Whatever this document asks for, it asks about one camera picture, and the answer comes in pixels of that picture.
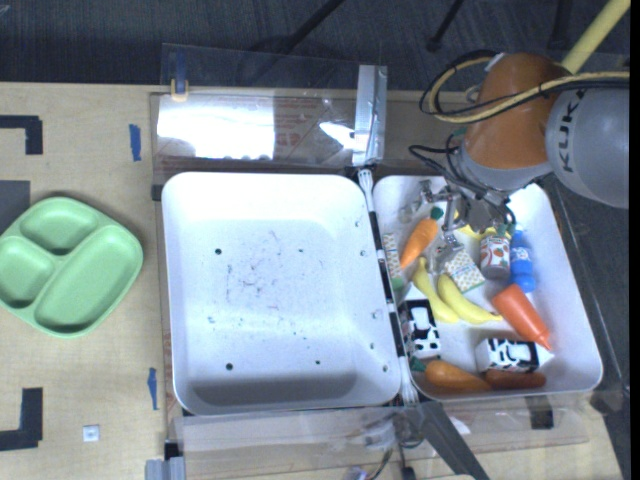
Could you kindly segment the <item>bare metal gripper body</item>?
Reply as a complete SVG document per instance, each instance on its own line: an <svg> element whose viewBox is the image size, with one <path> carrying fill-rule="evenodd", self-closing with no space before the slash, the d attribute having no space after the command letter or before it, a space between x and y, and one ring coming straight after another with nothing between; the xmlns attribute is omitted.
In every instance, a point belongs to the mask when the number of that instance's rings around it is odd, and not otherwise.
<svg viewBox="0 0 640 480"><path fill-rule="evenodd" d="M481 233L490 227L511 224L508 193L494 190L475 193L459 186L454 186L452 192L457 193L454 197L457 212L453 218L454 229L468 225L474 232Z"/></svg>

